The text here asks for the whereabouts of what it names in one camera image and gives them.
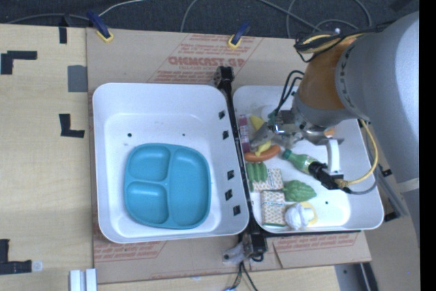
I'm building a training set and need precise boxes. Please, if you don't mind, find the black cylinder on white bracket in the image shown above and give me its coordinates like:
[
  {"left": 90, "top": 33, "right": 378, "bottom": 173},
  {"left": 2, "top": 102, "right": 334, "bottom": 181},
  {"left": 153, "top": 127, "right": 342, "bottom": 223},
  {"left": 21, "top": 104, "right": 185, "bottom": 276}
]
[{"left": 308, "top": 138, "right": 352, "bottom": 192}]

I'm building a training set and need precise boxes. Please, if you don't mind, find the blue divided plate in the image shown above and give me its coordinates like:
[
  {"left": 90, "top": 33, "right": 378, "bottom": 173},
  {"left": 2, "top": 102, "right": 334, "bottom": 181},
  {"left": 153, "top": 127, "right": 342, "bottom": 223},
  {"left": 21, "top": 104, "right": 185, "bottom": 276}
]
[{"left": 123, "top": 142, "right": 213, "bottom": 230}]

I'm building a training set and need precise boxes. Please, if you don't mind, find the white plastic tray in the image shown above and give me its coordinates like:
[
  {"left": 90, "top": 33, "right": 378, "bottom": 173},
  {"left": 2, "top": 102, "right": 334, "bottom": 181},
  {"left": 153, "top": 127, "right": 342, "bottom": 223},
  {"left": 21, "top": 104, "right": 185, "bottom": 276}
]
[
  {"left": 91, "top": 82, "right": 251, "bottom": 245},
  {"left": 232, "top": 85, "right": 386, "bottom": 234}
]

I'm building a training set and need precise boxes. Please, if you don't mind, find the yellow rimmed white toy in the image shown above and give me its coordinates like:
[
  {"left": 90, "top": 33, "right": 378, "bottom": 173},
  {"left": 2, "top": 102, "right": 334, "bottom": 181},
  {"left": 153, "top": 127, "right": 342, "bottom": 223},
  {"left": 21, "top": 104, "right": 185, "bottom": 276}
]
[{"left": 298, "top": 201, "right": 320, "bottom": 226}]

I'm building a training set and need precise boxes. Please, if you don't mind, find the brown cardboard board red print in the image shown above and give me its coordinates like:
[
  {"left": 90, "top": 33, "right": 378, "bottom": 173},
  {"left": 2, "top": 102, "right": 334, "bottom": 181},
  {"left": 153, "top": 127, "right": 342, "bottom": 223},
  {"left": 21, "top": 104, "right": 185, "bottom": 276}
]
[{"left": 85, "top": 27, "right": 373, "bottom": 284}]

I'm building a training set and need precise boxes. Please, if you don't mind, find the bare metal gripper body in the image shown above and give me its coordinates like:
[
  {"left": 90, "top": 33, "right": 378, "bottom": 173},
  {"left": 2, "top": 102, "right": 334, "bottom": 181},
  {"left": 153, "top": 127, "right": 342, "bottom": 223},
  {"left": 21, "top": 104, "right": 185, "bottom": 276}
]
[{"left": 270, "top": 108, "right": 345, "bottom": 148}]

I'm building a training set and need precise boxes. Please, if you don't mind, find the patterned white orange carton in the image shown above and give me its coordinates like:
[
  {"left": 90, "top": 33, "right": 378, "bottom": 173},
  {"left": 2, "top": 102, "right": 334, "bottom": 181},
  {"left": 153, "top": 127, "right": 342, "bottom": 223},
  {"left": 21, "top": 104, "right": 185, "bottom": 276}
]
[
  {"left": 260, "top": 190, "right": 287, "bottom": 227},
  {"left": 251, "top": 168, "right": 285, "bottom": 193}
]

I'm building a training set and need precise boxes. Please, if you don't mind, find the orange sausage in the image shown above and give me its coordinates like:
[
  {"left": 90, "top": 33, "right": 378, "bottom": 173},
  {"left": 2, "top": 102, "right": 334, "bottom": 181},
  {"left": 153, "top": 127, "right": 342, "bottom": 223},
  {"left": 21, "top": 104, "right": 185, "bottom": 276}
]
[{"left": 243, "top": 144, "right": 282, "bottom": 162}]

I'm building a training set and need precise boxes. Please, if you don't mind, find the black block with wires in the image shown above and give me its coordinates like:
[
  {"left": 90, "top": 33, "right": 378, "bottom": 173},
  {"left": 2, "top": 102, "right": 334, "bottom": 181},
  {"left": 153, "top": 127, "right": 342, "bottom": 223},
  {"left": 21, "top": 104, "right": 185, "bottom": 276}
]
[{"left": 249, "top": 233, "right": 268, "bottom": 255}]

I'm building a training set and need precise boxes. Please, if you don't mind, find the green ridged toy vegetable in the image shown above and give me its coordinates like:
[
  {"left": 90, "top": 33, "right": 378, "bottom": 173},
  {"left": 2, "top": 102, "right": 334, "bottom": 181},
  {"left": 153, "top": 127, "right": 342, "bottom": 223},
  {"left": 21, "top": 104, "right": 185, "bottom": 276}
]
[{"left": 245, "top": 161, "right": 269, "bottom": 192}]

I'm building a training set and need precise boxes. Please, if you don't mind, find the red pink packet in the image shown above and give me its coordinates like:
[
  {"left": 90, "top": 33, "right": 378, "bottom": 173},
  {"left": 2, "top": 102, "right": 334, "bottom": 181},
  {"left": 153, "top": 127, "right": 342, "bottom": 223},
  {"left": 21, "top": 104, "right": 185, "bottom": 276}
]
[{"left": 238, "top": 114, "right": 252, "bottom": 153}]

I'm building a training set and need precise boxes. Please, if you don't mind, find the yellow banana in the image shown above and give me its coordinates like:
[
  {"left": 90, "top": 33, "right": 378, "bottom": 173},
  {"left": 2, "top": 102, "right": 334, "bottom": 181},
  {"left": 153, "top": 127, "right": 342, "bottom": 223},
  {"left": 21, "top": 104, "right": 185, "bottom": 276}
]
[{"left": 249, "top": 114, "right": 274, "bottom": 157}]

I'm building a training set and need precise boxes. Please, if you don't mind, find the white lumpy toy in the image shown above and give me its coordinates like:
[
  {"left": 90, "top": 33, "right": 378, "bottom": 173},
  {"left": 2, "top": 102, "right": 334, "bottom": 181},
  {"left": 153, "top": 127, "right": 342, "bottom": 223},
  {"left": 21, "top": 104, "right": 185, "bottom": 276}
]
[{"left": 284, "top": 203, "right": 309, "bottom": 231}]

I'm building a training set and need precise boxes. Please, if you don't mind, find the green plastic bottle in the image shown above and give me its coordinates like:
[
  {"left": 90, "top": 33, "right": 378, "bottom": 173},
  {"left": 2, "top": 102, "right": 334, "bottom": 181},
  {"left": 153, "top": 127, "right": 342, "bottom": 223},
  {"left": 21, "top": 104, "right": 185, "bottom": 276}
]
[{"left": 281, "top": 149, "right": 322, "bottom": 177}]

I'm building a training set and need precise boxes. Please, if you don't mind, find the green toy lettuce leaf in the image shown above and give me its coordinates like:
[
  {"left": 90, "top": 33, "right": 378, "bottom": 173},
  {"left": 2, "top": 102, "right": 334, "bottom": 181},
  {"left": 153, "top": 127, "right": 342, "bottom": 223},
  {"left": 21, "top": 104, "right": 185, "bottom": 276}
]
[{"left": 283, "top": 179, "right": 318, "bottom": 203}]

